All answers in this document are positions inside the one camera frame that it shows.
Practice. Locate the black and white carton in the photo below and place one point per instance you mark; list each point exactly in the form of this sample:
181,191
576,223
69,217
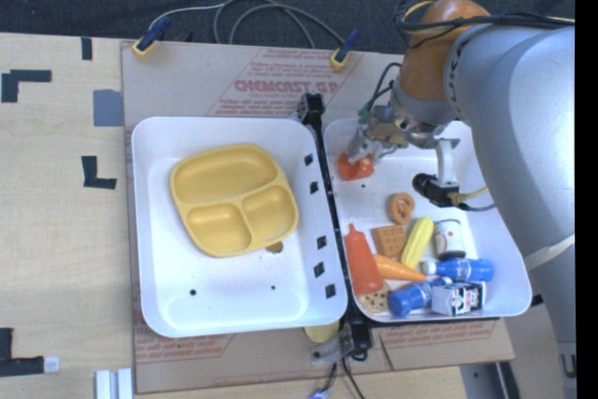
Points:
460,298

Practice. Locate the yellow round toy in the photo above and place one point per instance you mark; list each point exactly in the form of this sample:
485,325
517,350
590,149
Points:
321,332

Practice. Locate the orange sauce bottle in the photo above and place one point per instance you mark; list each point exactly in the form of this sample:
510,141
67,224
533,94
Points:
362,261

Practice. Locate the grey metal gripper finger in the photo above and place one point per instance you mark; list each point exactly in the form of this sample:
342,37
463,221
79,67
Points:
357,147
379,150

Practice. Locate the brown toy waffle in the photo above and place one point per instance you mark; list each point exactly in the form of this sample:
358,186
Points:
389,240

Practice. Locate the black cylinder on white bracket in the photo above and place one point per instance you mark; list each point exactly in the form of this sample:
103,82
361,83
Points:
439,189

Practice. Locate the white plastic tray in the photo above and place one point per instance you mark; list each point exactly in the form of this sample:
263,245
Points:
486,243
224,289

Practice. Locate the orange toy carrot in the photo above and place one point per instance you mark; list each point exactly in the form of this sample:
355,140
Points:
394,268

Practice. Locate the yellow toy corn cob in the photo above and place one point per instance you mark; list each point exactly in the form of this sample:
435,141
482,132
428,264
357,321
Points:
417,242

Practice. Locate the brown cardboard board red print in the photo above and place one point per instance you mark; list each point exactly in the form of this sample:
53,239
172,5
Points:
187,79

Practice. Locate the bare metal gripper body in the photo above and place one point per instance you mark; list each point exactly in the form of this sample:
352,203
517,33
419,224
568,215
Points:
397,126

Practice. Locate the brown chip biscuit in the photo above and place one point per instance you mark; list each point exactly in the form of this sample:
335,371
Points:
375,301

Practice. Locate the brown toy pretzel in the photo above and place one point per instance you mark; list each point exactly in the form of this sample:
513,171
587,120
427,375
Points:
401,208

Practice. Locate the small white can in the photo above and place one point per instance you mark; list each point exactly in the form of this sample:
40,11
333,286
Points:
451,238

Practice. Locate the yellow divided plate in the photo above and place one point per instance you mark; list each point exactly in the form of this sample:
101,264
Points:
224,182

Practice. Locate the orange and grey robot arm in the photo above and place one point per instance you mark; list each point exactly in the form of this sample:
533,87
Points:
514,117

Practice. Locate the blue bottle with white cap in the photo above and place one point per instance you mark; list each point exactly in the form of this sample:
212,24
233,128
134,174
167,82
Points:
465,269

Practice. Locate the thin black rod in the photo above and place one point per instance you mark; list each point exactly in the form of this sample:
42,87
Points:
332,205

